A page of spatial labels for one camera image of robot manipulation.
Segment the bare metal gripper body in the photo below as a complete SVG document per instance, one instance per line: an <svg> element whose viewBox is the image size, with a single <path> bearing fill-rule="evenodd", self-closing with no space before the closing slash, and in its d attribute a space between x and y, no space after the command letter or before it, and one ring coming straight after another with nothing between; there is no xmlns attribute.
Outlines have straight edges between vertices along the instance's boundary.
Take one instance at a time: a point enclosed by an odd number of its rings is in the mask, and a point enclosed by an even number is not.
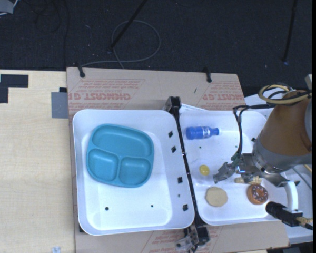
<svg viewBox="0 0 316 253"><path fill-rule="evenodd" d="M247 184L261 184L266 180L275 187L285 187L293 182L281 175L276 168L268 166L262 158L253 153L243 153L234 160L235 172L241 176L241 182Z"/></svg>

